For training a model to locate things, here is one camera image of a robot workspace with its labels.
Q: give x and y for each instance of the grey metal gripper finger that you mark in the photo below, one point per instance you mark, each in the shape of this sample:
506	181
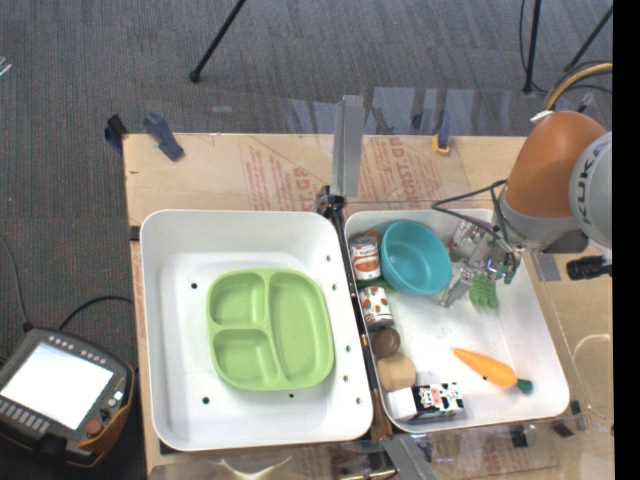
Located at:
456	290

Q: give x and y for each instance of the black cylinder on white bracket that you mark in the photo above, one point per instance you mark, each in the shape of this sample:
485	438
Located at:
587	268

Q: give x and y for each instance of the cow print milk carton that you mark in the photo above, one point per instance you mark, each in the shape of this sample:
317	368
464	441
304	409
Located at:
435	400

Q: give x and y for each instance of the white plastic tray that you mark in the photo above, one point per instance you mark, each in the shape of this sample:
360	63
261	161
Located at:
180	418
450	333

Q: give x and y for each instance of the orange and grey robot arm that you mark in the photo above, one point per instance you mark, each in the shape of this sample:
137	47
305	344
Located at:
545	178

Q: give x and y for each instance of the tan bread roll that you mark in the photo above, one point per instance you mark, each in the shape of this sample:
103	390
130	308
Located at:
396	373

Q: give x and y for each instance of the green divided plate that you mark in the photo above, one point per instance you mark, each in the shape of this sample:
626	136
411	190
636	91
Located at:
295	328

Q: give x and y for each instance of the orange carrot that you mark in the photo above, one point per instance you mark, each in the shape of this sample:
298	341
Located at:
487	368

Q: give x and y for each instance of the green grapes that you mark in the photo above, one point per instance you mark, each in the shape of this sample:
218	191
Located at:
484	293

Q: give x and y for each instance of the white and purple packet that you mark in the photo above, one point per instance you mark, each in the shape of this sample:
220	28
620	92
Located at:
464	235

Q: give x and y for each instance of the teal bowl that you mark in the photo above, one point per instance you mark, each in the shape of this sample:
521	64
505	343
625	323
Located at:
415	258

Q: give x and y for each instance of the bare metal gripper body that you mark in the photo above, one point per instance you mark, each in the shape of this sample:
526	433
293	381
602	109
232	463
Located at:
492	255

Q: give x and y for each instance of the red soup can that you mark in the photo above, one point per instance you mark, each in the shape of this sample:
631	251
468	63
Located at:
366	260

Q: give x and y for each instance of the brown doughnut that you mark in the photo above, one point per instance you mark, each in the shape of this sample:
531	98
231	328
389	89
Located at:
386	342

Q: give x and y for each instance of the white can with tomato print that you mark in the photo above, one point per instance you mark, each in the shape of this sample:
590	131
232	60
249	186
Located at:
376	307

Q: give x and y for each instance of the thin black rod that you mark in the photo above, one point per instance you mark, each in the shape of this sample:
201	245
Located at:
361	318

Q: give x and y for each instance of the brown cardboard board red print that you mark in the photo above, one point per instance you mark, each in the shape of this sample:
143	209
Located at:
210	178

